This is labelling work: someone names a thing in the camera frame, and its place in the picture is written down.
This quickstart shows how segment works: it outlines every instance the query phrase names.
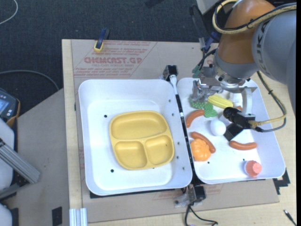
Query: yellow plate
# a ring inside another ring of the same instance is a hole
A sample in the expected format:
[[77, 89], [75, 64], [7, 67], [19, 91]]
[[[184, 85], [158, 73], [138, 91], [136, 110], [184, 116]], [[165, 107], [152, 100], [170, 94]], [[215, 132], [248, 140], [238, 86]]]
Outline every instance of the yellow plate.
[[118, 163], [129, 170], [159, 167], [174, 157], [168, 123], [156, 111], [115, 116], [110, 121], [110, 139]]

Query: brown sausage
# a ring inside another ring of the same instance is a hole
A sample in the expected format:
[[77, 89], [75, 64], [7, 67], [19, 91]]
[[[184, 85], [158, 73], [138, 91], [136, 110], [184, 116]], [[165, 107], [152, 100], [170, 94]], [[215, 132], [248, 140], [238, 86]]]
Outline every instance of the brown sausage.
[[196, 132], [196, 131], [193, 131], [193, 132], [191, 133], [191, 137], [192, 137], [193, 139], [199, 138], [199, 139], [205, 141], [205, 142], [208, 144], [208, 146], [209, 146], [209, 151], [210, 151], [211, 153], [215, 153], [216, 149], [215, 149], [214, 145], [211, 143], [211, 141], [208, 140], [207, 137], [203, 136], [202, 134], [200, 134], [200, 133], [198, 133], [198, 132]]
[[239, 143], [237, 141], [230, 141], [229, 145], [231, 147], [233, 147], [234, 149], [238, 149], [238, 150], [251, 150], [257, 147], [257, 143], [256, 142], [250, 142], [250, 143]]
[[188, 127], [191, 125], [192, 121], [193, 121], [195, 118], [197, 118], [197, 117], [199, 117], [199, 116], [201, 116], [201, 115], [204, 115], [204, 113], [205, 113], [205, 111], [204, 111], [203, 109], [199, 109], [199, 110], [195, 110], [195, 111], [191, 112], [191, 113], [186, 117], [186, 120], [185, 120], [185, 122], [186, 122], [186, 127], [188, 128]]

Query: white ball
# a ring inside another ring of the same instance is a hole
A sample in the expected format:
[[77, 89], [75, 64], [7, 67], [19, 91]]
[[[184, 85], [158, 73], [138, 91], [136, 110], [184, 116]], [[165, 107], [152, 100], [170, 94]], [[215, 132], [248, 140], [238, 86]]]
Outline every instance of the white ball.
[[215, 119], [210, 122], [210, 129], [213, 135], [222, 136], [226, 132], [226, 125], [222, 121]]

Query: black pen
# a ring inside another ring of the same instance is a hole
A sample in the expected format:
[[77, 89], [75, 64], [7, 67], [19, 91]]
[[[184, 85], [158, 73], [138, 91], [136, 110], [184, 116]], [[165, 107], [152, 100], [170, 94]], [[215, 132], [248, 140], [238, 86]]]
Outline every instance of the black pen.
[[288, 213], [288, 211], [284, 210], [284, 213], [285, 213], [285, 214], [287, 215], [287, 217], [293, 222], [293, 224], [294, 224], [295, 226], [297, 226], [297, 224], [294, 222], [292, 216]]

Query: table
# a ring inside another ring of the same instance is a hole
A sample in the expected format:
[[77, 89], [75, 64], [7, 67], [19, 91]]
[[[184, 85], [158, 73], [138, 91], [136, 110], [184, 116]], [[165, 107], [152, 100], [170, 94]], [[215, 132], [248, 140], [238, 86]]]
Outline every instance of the table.
[[[168, 43], [169, 46], [176, 49], [178, 46], [186, 43]], [[83, 200], [81, 194], [80, 168], [79, 168], [79, 150], [78, 150], [78, 133], [76, 112], [74, 110], [75, 95], [74, 95], [74, 79], [73, 79], [73, 65], [72, 65], [72, 45], [71, 40], [62, 40], [63, 53], [63, 78], [64, 78], [64, 98], [65, 98], [65, 117], [66, 117], [66, 141], [67, 141], [67, 156], [68, 156], [68, 176], [69, 176], [69, 203], [71, 209], [80, 209], [83, 207]], [[199, 54], [199, 50], [195, 49], [193, 53]], [[254, 75], [252, 78], [260, 90], [268, 110], [270, 118], [275, 118], [280, 115], [274, 100], [265, 91], [258, 77]], [[290, 225], [292, 224], [284, 214], [283, 210], [287, 210], [294, 219], [296, 219], [296, 130], [295, 130], [295, 116], [291, 109], [290, 100], [287, 93], [287, 88], [276, 81], [266, 79], [269, 85], [274, 89], [274, 92], [284, 102], [288, 110], [287, 123], [281, 130], [275, 131], [283, 158], [286, 164], [287, 172], [290, 178], [288, 187], [280, 188], [279, 201], [273, 204], [263, 204], [245, 207], [234, 207], [228, 209], [205, 210], [199, 212], [200, 217], [206, 219], [213, 219], [219, 225]], [[91, 226], [102, 225], [183, 225], [183, 213], [174, 213], [162, 216], [152, 216], [143, 218], [132, 218], [114, 220], [110, 222], [89, 223]], [[199, 221], [192, 214], [188, 216], [189, 224], [201, 225]]]

